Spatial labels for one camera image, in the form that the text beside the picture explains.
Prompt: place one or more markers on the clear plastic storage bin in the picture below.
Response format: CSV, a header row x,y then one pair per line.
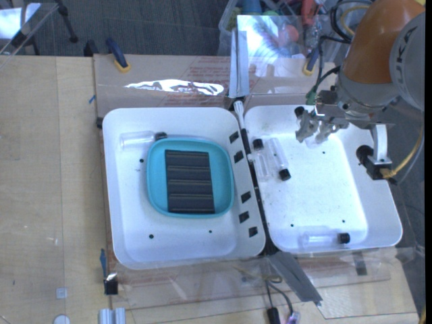
x,y
270,2

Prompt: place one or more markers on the white plastic tray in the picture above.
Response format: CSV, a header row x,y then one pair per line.
x,y
189,241
320,197

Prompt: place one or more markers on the blue plate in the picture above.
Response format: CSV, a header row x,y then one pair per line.
x,y
157,181

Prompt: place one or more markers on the clear plastic bottle black cap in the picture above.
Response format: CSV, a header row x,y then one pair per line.
x,y
262,165
135,139
299,111
278,157
320,239

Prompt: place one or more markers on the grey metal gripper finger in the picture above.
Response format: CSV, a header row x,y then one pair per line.
x,y
306,127
324,130

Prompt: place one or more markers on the black striped rectangular packet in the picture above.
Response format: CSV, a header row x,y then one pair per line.
x,y
189,181

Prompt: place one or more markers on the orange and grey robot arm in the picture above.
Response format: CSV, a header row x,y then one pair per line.
x,y
378,39

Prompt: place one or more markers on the black cylinder on white bracket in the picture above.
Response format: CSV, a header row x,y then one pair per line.
x,y
379,167

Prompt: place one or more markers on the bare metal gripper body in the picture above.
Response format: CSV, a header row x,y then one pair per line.
x,y
337,111

